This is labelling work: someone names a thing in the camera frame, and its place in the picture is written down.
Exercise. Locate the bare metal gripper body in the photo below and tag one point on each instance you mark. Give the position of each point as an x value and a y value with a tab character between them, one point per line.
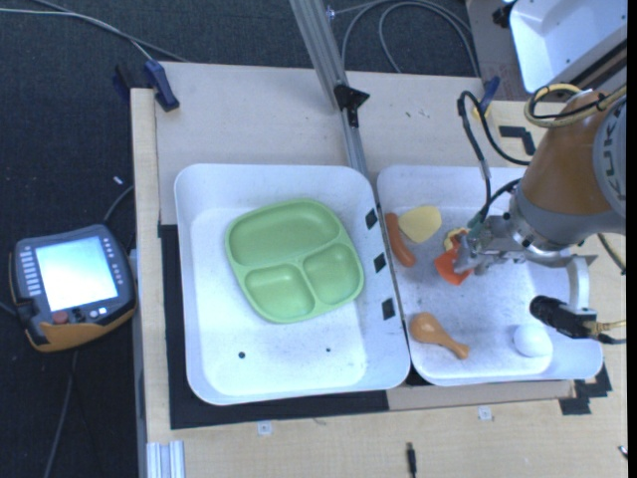
497	244

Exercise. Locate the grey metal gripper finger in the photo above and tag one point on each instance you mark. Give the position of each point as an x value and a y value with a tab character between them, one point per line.
463	264
464	243

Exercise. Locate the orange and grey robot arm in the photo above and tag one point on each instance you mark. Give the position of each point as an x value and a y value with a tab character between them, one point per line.
562	172

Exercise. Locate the orange toy pizza slice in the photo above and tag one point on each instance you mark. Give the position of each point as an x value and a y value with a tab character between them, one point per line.
448	269

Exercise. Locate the yellow rounded toy wedge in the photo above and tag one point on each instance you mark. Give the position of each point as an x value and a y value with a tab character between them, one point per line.
420	223

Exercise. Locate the white plastic tray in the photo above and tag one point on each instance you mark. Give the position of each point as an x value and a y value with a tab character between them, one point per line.
278	361
492	311

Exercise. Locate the orange toy sausage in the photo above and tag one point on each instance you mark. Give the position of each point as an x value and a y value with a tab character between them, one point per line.
400	244

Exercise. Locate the brown toy chicken drumstick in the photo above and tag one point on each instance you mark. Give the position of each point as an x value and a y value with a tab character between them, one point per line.
428	327

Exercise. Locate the white ball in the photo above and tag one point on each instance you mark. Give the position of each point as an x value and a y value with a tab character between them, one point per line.
531	340

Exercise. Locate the green divided plate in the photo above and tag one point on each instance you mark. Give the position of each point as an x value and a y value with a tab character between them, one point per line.
293	259

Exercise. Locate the pale flat board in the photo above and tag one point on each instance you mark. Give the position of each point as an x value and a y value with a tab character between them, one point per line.
259	117

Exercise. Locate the black cylinder on white bracket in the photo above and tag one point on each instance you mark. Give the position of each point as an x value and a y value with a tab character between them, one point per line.
560	314

